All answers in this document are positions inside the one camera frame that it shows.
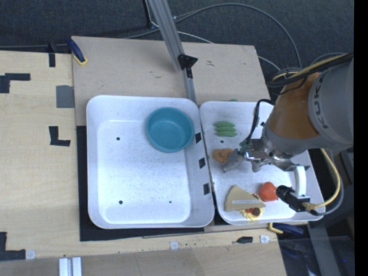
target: toy tomato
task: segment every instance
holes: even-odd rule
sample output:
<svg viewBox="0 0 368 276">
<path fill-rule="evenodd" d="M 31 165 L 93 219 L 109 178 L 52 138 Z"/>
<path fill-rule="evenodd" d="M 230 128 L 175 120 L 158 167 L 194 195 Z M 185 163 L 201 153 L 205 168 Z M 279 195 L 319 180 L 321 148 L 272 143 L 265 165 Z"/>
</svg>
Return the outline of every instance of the toy tomato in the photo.
<svg viewBox="0 0 368 276">
<path fill-rule="evenodd" d="M 264 183 L 260 188 L 258 195 L 263 201 L 272 201 L 278 198 L 276 195 L 276 186 L 271 182 Z"/>
</svg>

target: black mat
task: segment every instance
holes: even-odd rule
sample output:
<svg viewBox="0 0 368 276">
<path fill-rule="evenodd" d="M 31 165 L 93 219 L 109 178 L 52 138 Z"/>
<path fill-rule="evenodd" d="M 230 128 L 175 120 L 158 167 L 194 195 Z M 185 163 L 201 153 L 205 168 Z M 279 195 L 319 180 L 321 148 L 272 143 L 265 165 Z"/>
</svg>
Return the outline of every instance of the black mat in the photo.
<svg viewBox="0 0 368 276">
<path fill-rule="evenodd" d="M 113 240 L 139 236 L 167 235 L 203 232 L 203 228 L 144 228 L 144 229 L 102 229 L 93 224 L 88 215 L 87 199 L 87 128 L 77 126 L 79 229 L 80 240 Z"/>
</svg>

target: beige board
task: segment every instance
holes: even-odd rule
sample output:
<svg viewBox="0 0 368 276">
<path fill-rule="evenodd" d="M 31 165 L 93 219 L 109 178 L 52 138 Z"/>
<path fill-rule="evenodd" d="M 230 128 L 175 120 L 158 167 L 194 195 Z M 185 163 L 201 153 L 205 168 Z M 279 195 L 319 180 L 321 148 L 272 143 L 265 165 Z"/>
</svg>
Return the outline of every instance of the beige board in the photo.
<svg viewBox="0 0 368 276">
<path fill-rule="evenodd" d="M 72 57 L 56 54 L 51 68 L 46 53 L 0 51 L 0 75 L 12 72 L 31 80 L 12 81 L 10 93 L 0 94 L 0 231 L 7 232 L 7 250 L 35 250 L 42 259 L 168 250 L 173 240 L 180 248 L 226 246 L 242 236 L 277 240 L 266 229 L 211 225 L 199 234 L 80 242 L 75 110 L 56 108 L 56 86 L 73 85 Z M 70 146 L 50 145 L 49 126 L 58 126 Z"/>
<path fill-rule="evenodd" d="M 175 71 L 163 41 L 73 37 L 88 59 L 73 61 L 76 124 L 86 125 L 86 106 L 96 95 L 183 97 L 181 71 Z M 183 43 L 193 66 L 197 104 L 206 101 L 258 101 L 269 98 L 253 46 Z"/>
<path fill-rule="evenodd" d="M 82 257 L 88 276 L 286 276 L 277 242 Z M 2 276 L 57 276 L 55 259 L 0 263 Z"/>
</svg>

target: black connector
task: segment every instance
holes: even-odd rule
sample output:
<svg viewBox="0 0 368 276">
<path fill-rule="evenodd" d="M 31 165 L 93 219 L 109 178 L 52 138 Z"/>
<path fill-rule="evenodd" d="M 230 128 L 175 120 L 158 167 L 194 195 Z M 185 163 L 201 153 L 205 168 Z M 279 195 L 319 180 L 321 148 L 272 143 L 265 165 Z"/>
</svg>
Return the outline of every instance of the black connector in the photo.
<svg viewBox="0 0 368 276">
<path fill-rule="evenodd" d="M 289 207 L 296 212 L 305 212 L 304 202 L 309 202 L 311 199 L 306 196 L 297 196 L 294 189 L 284 185 L 280 185 L 276 189 L 276 195 Z"/>
</svg>

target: blue plate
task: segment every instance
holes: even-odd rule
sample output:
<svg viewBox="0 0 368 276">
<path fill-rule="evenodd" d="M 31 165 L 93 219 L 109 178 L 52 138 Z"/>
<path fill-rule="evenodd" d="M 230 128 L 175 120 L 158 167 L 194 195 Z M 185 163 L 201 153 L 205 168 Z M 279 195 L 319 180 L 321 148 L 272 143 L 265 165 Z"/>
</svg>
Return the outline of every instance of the blue plate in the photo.
<svg viewBox="0 0 368 276">
<path fill-rule="evenodd" d="M 193 139 L 191 119 L 179 109 L 159 108 L 152 112 L 145 124 L 148 139 L 162 152 L 177 152 Z"/>
</svg>

